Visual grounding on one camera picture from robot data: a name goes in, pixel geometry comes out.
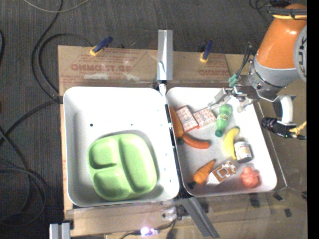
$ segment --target cardboard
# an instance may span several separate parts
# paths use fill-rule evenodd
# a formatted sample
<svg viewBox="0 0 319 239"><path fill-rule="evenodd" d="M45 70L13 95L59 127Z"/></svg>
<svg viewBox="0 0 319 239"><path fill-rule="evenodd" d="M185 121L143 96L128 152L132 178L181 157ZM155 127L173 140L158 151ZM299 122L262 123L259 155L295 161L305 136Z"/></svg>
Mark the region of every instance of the cardboard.
<svg viewBox="0 0 319 239"><path fill-rule="evenodd" d="M74 86L120 86L151 83L157 73L157 50L104 48L98 55L91 47L58 46L59 91ZM227 81L230 77L224 54L209 54L200 61L199 52L173 52L173 80Z"/></svg>

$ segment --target red and white box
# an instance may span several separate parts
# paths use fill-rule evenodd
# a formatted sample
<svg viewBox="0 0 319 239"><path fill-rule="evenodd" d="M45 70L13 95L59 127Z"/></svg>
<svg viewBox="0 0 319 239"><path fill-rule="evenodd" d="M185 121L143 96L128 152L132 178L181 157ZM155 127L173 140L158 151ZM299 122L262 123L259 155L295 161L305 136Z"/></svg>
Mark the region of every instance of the red and white box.
<svg viewBox="0 0 319 239"><path fill-rule="evenodd" d="M216 116L209 108L204 108L196 113L193 114L195 117L199 127L208 125L216 121Z"/></svg>
<svg viewBox="0 0 319 239"><path fill-rule="evenodd" d="M176 115L183 126L184 132L188 132L194 128L199 128L197 121L187 106L178 109L176 111Z"/></svg>

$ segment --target orange toy vegetable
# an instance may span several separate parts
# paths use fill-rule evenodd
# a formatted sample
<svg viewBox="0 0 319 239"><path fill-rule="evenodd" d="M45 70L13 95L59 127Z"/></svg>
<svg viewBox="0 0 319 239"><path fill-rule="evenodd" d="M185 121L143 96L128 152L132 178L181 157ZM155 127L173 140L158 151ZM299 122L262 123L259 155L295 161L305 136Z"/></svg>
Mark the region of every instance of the orange toy vegetable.
<svg viewBox="0 0 319 239"><path fill-rule="evenodd" d="M210 147L210 143L208 141L198 141L190 138L187 134L183 134L181 138L187 145L196 149L208 149Z"/></svg>
<svg viewBox="0 0 319 239"><path fill-rule="evenodd" d="M193 181L188 184L188 186L193 189L196 184L202 184L207 179L209 173L212 171L212 168L215 164L215 159L208 162L201 168L199 168L193 175Z"/></svg>
<svg viewBox="0 0 319 239"><path fill-rule="evenodd" d="M169 107L171 122L173 124L173 130L176 138L180 138L184 134L183 126L181 125L179 118L177 117L173 107Z"/></svg>

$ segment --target white cable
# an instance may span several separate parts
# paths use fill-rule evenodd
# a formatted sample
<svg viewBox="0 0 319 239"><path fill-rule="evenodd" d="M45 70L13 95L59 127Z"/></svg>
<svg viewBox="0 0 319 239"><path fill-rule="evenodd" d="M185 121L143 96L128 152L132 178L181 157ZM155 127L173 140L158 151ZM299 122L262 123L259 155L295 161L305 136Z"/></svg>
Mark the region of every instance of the white cable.
<svg viewBox="0 0 319 239"><path fill-rule="evenodd" d="M25 1L27 4L31 5L32 7L37 8L37 9L42 10L42 11L45 11L45 12L50 12L50 13L62 13L62 12L71 11L71 10L73 10L73 9L75 9L75 8L77 8L77 7L80 7L81 5L83 5L83 4L85 4L85 3L89 2L89 1L93 1L93 0L85 0L84 2L81 2L80 4L74 6L74 7L70 8L70 9L58 10L58 11L45 10L45 9L42 9L42 8L40 8L40 7L38 7L38 6L36 6L36 5L32 4L32 3L30 3L28 0L23 0L23 1Z"/></svg>

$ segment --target bottle cap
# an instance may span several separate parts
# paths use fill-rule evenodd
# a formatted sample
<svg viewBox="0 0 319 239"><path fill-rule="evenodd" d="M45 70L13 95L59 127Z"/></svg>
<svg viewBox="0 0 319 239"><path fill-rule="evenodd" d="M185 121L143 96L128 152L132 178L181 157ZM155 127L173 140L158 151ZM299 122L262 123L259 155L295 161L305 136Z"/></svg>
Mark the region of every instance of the bottle cap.
<svg viewBox="0 0 319 239"><path fill-rule="evenodd" d="M222 136L223 136L223 131L220 130L220 129L216 130L215 136L217 136L217 137L222 137Z"/></svg>

